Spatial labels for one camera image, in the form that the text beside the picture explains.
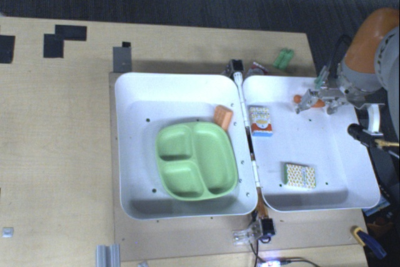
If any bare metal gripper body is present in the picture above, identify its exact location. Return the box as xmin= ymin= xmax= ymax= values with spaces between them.
xmin=313 ymin=83 xmax=367 ymax=106

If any orange carrot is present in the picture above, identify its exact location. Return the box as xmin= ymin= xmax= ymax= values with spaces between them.
xmin=292 ymin=94 xmax=326 ymax=109

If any white plastic tray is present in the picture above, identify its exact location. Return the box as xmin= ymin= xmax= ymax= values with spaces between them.
xmin=242 ymin=74 xmax=383 ymax=213
xmin=114 ymin=71 xmax=259 ymax=221

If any green ribbed block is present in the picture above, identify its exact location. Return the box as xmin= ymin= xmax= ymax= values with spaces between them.
xmin=272 ymin=48 xmax=296 ymax=71

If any white orange blue carton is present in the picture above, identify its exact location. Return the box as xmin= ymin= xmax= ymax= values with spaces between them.
xmin=247 ymin=105 xmax=274 ymax=138

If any red and silver packet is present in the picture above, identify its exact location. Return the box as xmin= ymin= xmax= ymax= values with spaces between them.
xmin=247 ymin=61 xmax=270 ymax=77

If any thin black and white rod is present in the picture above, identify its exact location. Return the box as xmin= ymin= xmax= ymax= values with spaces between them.
xmin=233 ymin=71 xmax=262 ymax=188

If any orange biscuit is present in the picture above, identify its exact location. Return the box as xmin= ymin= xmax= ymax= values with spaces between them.
xmin=213 ymin=104 xmax=234 ymax=131

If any green divided plate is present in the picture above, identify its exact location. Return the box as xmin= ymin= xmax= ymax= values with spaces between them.
xmin=154 ymin=121 xmax=239 ymax=202

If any black cylinder on white bracket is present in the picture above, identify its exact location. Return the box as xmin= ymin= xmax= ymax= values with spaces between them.
xmin=347 ymin=103 xmax=386 ymax=148

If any black block with thin wires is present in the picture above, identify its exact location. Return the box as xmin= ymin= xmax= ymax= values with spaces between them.
xmin=229 ymin=59 xmax=245 ymax=74
xmin=260 ymin=218 xmax=277 ymax=243

